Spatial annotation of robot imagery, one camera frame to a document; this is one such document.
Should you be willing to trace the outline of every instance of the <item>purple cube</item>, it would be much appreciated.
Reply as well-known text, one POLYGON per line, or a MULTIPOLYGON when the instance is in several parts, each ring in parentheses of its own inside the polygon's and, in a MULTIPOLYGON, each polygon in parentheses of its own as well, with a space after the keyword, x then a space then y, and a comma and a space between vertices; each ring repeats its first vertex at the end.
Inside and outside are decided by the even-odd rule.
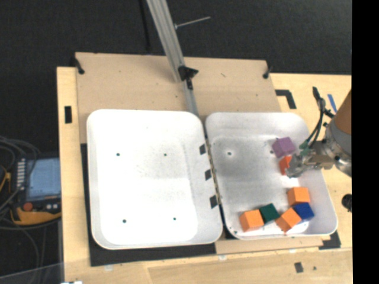
POLYGON ((296 150, 295 145, 292 143, 289 137, 277 139, 273 143, 272 149, 274 150, 277 158, 289 156, 296 150))

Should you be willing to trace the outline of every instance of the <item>white tray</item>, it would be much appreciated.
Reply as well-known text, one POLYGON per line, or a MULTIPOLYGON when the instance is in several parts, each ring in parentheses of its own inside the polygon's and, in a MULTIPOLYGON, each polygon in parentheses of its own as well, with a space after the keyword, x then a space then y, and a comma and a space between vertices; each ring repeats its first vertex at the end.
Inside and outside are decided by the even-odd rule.
POLYGON ((222 232, 201 121, 102 109, 87 120, 92 235, 106 249, 207 244, 222 232))
POLYGON ((275 222, 244 233, 239 215, 270 203, 283 213, 289 208, 286 191, 295 186, 309 189, 315 217, 287 235, 329 235, 336 230, 337 216, 321 170, 290 179, 281 174, 279 159, 272 152, 276 138, 290 137, 298 148, 309 136, 303 119, 283 112, 218 112, 207 118, 205 126, 226 226, 233 236, 241 240, 282 237, 275 222))

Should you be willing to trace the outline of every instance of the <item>blue cube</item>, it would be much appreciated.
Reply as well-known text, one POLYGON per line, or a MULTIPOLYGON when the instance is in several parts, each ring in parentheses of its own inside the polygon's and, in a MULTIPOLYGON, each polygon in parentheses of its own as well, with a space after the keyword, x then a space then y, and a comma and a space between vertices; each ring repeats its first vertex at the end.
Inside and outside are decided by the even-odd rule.
POLYGON ((294 205, 293 209, 303 221, 310 220, 314 217, 313 210, 311 209, 309 203, 300 203, 294 205))

